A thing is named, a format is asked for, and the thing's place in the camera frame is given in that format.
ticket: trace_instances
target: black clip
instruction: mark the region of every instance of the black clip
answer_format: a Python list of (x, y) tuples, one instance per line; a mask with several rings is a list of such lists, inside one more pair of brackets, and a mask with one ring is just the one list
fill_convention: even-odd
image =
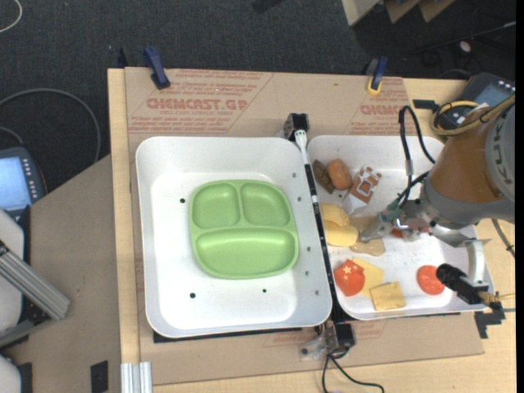
[(159, 90), (162, 88), (168, 88), (171, 82), (167, 78), (164, 72), (164, 66), (160, 59), (160, 53), (154, 47), (146, 47), (143, 52), (144, 62), (146, 66), (153, 69), (151, 78), (155, 83), (156, 88)]

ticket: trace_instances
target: wire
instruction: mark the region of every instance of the wire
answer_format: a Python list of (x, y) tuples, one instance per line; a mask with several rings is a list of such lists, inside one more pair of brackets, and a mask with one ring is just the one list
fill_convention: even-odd
[(500, 227), (499, 221), (497, 219), (492, 219), (491, 223), (493, 223), (493, 225), (495, 226), (495, 230), (497, 231), (497, 233), (499, 234), (500, 238), (502, 239), (503, 244), (506, 246), (506, 251), (511, 253), (513, 255), (513, 258), (515, 258), (515, 245), (512, 244), (508, 240), (508, 237), (506, 236), (506, 233), (504, 232), (502, 227)]
[(14, 138), (16, 138), (18, 140), (18, 143), (21, 146), (24, 145), (24, 140), (22, 140), (22, 137), (20, 135), (18, 135), (17, 133), (15, 133), (12, 129), (0, 126), (0, 131), (3, 131), (4, 133), (10, 134), (12, 137), (14, 137)]
[(411, 115), (411, 117), (413, 118), (413, 122), (415, 123), (415, 129), (417, 130), (417, 137), (418, 137), (418, 142), (420, 143), (420, 147), (422, 148), (422, 151), (424, 152), (424, 155), (426, 155), (427, 159), (435, 164), (435, 159), (433, 159), (433, 157), (431, 156), (431, 154), (429, 154), (429, 152), (427, 151), (426, 149), (426, 144), (424, 143), (424, 140), (422, 138), (422, 130), (420, 129), (420, 124), (418, 123), (418, 119), (417, 119), (417, 116), (415, 115), (415, 113), (413, 112), (413, 109), (411, 109), (411, 106), (404, 106), (400, 112), (402, 112), (402, 121), (404, 122), (404, 113), (405, 112), (409, 112), (409, 114)]
[(354, 384), (359, 384), (361, 386), (369, 386), (369, 387), (376, 387), (377, 389), (380, 389), (382, 393), (385, 393), (384, 387), (382, 387), (380, 384), (377, 383), (370, 383), (370, 382), (359, 382), (358, 380), (355, 380), (352, 376), (350, 376), (344, 369), (341, 367), (341, 365), (337, 362), (337, 358), (333, 357), (331, 354), (327, 354), (326, 356), (326, 362), (324, 363), (324, 369), (322, 371), (322, 388), (324, 393), (329, 393), (328, 389), (326, 388), (326, 372), (328, 370), (328, 364), (329, 360), (331, 360), (337, 368), (341, 371), (342, 374), (346, 376), (348, 380), (353, 382)]
[(517, 298), (516, 292), (500, 295), (499, 293), (491, 294), (488, 291), (479, 291), (477, 295), (482, 299), (482, 303), (488, 306), (493, 303), (500, 303), (501, 301)]
[(426, 172), (426, 173), (423, 173), (423, 174), (421, 174), (420, 176), (418, 176), (416, 179), (414, 179), (414, 180), (411, 182), (411, 184), (409, 184), (409, 185), (406, 187), (406, 189), (398, 195), (397, 199), (398, 199), (399, 201), (402, 200), (402, 198), (404, 198), (405, 200), (407, 200), (408, 197), (409, 197), (409, 192), (411, 191), (411, 188), (414, 187), (416, 184), (422, 182), (422, 181), (423, 181), (423, 180), (424, 180), (428, 175), (429, 175), (429, 172)]
[(440, 117), (450, 109), (459, 107), (468, 107), (468, 108), (476, 108), (478, 106), (478, 103), (472, 102), (472, 101), (455, 101), (455, 102), (449, 102), (442, 105), (434, 114), (433, 114), (433, 126), (437, 127), (438, 129), (442, 129), (439, 127)]
[(476, 128), (478, 125), (486, 123), (492, 117), (497, 116), (499, 113), (506, 111), (507, 109), (509, 109), (509, 107), (511, 107), (511, 105), (514, 105), (514, 104), (515, 104), (515, 95), (513, 94), (512, 96), (508, 97), (507, 99), (504, 99), (498, 105), (490, 108), (488, 111), (480, 115), (476, 120), (466, 125), (461, 125), (456, 129), (439, 129), (438, 127), (435, 126), (434, 120), (431, 120), (429, 125), (431, 127), (431, 131), (433, 131), (434, 133), (440, 136), (444, 136), (444, 137), (452, 137), (454, 135), (460, 135), (460, 134), (466, 133), (467, 131), (470, 131), (471, 129)]
[(78, 99), (75, 95), (65, 92), (63, 90), (54, 89), (54, 88), (32, 88), (29, 90), (24, 90), (22, 92), (15, 93), (14, 95), (11, 95), (9, 97), (6, 97), (5, 99), (2, 99), (0, 101), (0, 107), (12, 101), (13, 99), (17, 99), (18, 97), (22, 97), (22, 96), (32, 95), (35, 93), (55, 93), (55, 94), (69, 97), (73, 99), (74, 101), (78, 102), (89, 113), (91, 119), (93, 120), (95, 129), (97, 132), (97, 150), (96, 150), (95, 159), (93, 162), (93, 163), (96, 163), (100, 157), (100, 149), (102, 145), (102, 135), (100, 132), (100, 126), (98, 125), (97, 117), (95, 116), (93, 111), (91, 111), (91, 108), (89, 108), (89, 106), (87, 106), (84, 101), (82, 101), (81, 99)]
[(422, 148), (422, 151), (424, 152), (424, 155), (426, 158), (432, 163), (435, 164), (435, 159), (429, 154), (429, 151), (426, 149), (426, 144), (424, 144), (424, 140), (422, 139), (422, 131), (420, 129), (420, 124), (418, 123), (417, 116), (413, 112), (410, 106), (404, 106), (399, 111), (399, 123), (400, 123), (400, 139), (402, 141), (402, 147), (404, 148), (404, 155), (406, 158), (406, 169), (407, 169), (407, 175), (408, 175), (408, 185), (404, 192), (402, 192), (401, 195), (399, 195), (399, 208), (402, 208), (404, 204), (408, 201), (409, 193), (411, 191), (411, 188), (413, 187), (413, 165), (412, 165), (412, 159), (411, 154), (409, 153), (409, 146), (408, 141), (406, 139), (406, 129), (405, 129), (405, 112), (409, 112), (409, 114), (413, 118), (413, 122), (415, 123), (415, 128), (417, 130), (417, 136), (418, 136), (418, 142), (420, 143), (420, 147)]
[(16, 20), (11, 23), (10, 25), (6, 26), (5, 28), (3, 29), (0, 29), (0, 34), (2, 32), (7, 32), (9, 29), (11, 28), (14, 28), (16, 26), (16, 24), (18, 24), (18, 22), (20, 22), (20, 19), (22, 18), (22, 14), (24, 13), (24, 9), (22, 8), (22, 5), (20, 4), (20, 2), (18, 0), (12, 0), (13, 2), (16, 3), (16, 5), (18, 6), (18, 17), (16, 18)]
[(460, 79), (470, 79), (473, 75), (470, 71), (463, 69), (450, 69), (442, 73), (438, 79), (443, 79), (447, 75), (458, 75)]

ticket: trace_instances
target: white tray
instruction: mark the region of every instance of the white tray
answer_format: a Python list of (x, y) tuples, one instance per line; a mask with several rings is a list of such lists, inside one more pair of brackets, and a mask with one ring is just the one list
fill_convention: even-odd
[[(154, 137), (136, 153), (146, 312), (165, 337), (303, 328), (332, 309), (328, 276), (298, 148), (282, 138)], [(300, 253), (278, 276), (211, 277), (192, 252), (189, 200), (204, 183), (258, 179), (287, 195)]]
[[(424, 138), (427, 150), (437, 158), (443, 144), (434, 138)], [(424, 156), (416, 137), (408, 137), (408, 145), (413, 158), (414, 175), (427, 172), (432, 163)], [(320, 202), (335, 203), (353, 215), (375, 215), (391, 203), (397, 193), (402, 192), (407, 184), (405, 173), (405, 157), (400, 137), (386, 136), (319, 136), (313, 138), (308, 145), (311, 163), (319, 160), (325, 165), (329, 161), (341, 158), (355, 175), (362, 166), (370, 166), (382, 174), (380, 183), (369, 204), (353, 210), (350, 198), (346, 192), (335, 191), (329, 194), (317, 185)], [(414, 187), (410, 198), (416, 198), (420, 186)], [(464, 231), (469, 237), (475, 237), (473, 226)], [(339, 268), (346, 259), (359, 257), (384, 271), (383, 282), (400, 283), (406, 299), (402, 309), (376, 311), (372, 301), (362, 295), (345, 296), (337, 287), (337, 299), (342, 309), (351, 317), (368, 320), (377, 318), (392, 318), (414, 316), (421, 314), (445, 314), (461, 311), (485, 309), (484, 305), (468, 305), (460, 300), (454, 292), (446, 288), (438, 296), (425, 294), (417, 284), (416, 272), (426, 264), (438, 267), (443, 263), (451, 264), (464, 272), (468, 271), (468, 253), (466, 248), (453, 248), (435, 237), (423, 234), (415, 242), (389, 235), (383, 238), (386, 251), (383, 255), (372, 256), (358, 254), (349, 248), (328, 247), (333, 270)], [(490, 292), (494, 292), (493, 282), (488, 268), (484, 272), (484, 282), (489, 283)]]

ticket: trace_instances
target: brown toy food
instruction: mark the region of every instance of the brown toy food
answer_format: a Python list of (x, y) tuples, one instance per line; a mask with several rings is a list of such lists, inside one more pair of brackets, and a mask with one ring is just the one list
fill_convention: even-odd
[(346, 164), (341, 159), (335, 159), (327, 165), (327, 173), (336, 189), (344, 191), (353, 186), (353, 178)]
[(333, 193), (333, 191), (335, 191), (335, 187), (333, 186), (333, 182), (329, 177), (328, 170), (318, 160), (313, 162), (313, 175), (314, 178), (317, 179), (317, 182), (320, 183), (320, 185), (327, 191), (327, 193)]

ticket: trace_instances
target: gray carpet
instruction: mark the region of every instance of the gray carpet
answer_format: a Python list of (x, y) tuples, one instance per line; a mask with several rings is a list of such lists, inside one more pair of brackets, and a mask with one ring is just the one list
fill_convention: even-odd
[[(18, 25), (0, 33), (0, 100), (29, 88), (73, 93), (95, 112), (101, 156), (110, 151), (106, 70), (126, 47), (156, 47), (166, 67), (360, 74), (388, 56), (388, 75), (452, 77), (456, 69), (515, 79), (515, 51), (473, 42), (473, 57), (451, 47), (410, 55), (417, 47), (460, 38), (515, 20), (516, 0), (458, 0), (429, 24), (415, 8), (393, 25), (377, 7), (348, 26), (341, 0), (283, 0), (264, 11), (259, 0), (20, 0)], [(16, 18), (0, 0), (0, 29)], [(515, 28), (491, 34), (515, 48)], [(40, 164), (47, 187), (62, 185), (93, 162), (93, 123), (79, 103), (53, 94), (20, 97), (0, 106), (0, 126), (16, 131)], [(0, 133), (0, 147), (16, 141)]]

